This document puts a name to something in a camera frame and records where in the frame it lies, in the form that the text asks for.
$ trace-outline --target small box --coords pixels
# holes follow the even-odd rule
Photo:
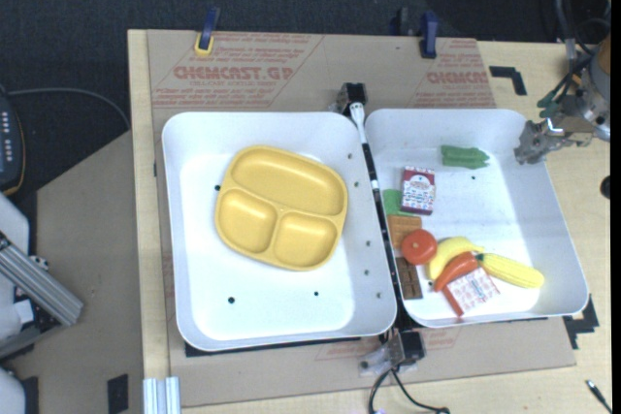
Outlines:
[[[494,281],[483,268],[451,281],[442,291],[458,316],[500,295]]]
[[[436,199],[436,174],[427,168],[404,167],[401,210],[429,215]]]

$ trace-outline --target red tomato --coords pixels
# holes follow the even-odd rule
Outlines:
[[[427,230],[418,228],[407,235],[401,243],[401,252],[406,261],[415,266],[427,264],[438,251],[438,241]]]

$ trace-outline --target yellow banana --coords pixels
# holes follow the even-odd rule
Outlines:
[[[435,280],[440,276],[444,266],[448,264],[453,257],[457,257],[464,252],[483,252],[485,249],[474,245],[466,237],[452,237],[444,239],[438,243],[438,251],[434,258],[427,265],[427,274],[430,279]]]
[[[502,255],[479,254],[476,259],[492,276],[522,288],[539,288],[545,280],[539,270]]]

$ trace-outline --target yellow plate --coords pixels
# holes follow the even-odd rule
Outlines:
[[[229,165],[215,227],[232,249],[296,271],[325,264],[347,212],[347,189],[331,168],[266,145],[245,148]]]

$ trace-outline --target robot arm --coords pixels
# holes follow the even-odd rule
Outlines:
[[[528,121],[514,149],[520,164],[540,162],[564,146],[586,146],[593,137],[610,142],[611,34],[580,61],[568,53],[568,74],[539,101],[543,120]]]

